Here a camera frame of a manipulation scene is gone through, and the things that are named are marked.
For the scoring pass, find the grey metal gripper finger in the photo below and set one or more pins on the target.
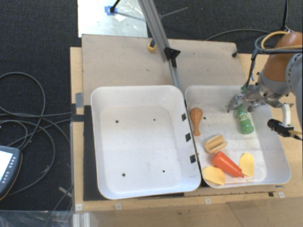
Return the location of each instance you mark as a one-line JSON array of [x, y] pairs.
[[252, 107], [233, 104]]

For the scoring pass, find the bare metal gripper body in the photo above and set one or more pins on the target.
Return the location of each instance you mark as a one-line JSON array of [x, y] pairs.
[[262, 98]]

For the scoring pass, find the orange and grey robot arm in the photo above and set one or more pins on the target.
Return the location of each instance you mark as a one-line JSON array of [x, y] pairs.
[[281, 63]]

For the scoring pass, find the green plastic bottle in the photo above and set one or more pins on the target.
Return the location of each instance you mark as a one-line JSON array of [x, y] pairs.
[[245, 124]]

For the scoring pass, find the brown toy chicken drumstick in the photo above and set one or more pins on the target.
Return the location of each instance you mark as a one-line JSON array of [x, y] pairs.
[[196, 117]]

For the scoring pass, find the tan toy hot dog bun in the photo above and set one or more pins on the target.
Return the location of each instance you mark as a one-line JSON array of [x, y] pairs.
[[215, 143]]

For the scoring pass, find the white plastic tray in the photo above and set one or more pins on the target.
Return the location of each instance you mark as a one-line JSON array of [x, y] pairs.
[[262, 150], [142, 145]]

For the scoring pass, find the yellow toy crisp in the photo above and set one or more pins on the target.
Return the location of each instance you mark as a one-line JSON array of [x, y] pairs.
[[214, 175], [246, 164]]

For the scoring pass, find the orange red sauce bottle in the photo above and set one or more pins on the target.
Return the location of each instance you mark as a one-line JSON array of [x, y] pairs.
[[225, 164]]

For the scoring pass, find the pale flat board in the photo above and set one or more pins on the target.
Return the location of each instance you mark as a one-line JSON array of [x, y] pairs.
[[123, 63]]

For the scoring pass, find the black cylinder on white bracket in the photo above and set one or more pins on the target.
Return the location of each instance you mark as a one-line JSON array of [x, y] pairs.
[[275, 125]]

